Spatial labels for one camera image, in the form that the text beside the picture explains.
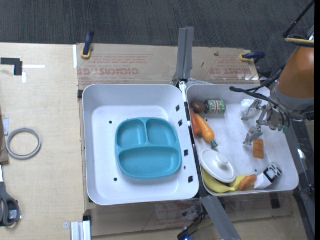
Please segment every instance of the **can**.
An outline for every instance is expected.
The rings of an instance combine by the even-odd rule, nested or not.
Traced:
[[[226,102],[223,100],[210,100],[207,99],[205,102],[206,114],[224,114],[226,112]]]

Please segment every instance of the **yellow banana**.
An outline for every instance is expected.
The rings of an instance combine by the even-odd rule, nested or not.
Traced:
[[[225,192],[234,192],[238,190],[240,182],[249,175],[239,175],[235,178],[233,182],[229,184],[229,186],[224,185],[223,183],[216,180],[212,177],[203,167],[201,167],[202,178],[204,184],[212,191],[216,193],[225,193]]]
[[[234,187],[229,187],[221,182],[217,181],[212,177],[205,169],[202,168],[202,177],[204,184],[212,191],[216,193],[234,192],[236,189]]]

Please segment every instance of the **orange block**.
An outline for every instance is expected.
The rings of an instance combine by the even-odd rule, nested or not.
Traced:
[[[264,140],[256,139],[253,141],[253,157],[264,159]]]

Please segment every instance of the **black and white object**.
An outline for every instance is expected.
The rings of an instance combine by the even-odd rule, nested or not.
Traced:
[[[264,190],[280,177],[282,171],[276,163],[272,163],[261,174],[259,174],[254,182],[255,190]]]

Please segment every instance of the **lid handle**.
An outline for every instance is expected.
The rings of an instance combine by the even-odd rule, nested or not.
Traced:
[[[226,166],[229,163],[229,159],[224,154],[220,153],[215,157],[215,160],[220,167]]]

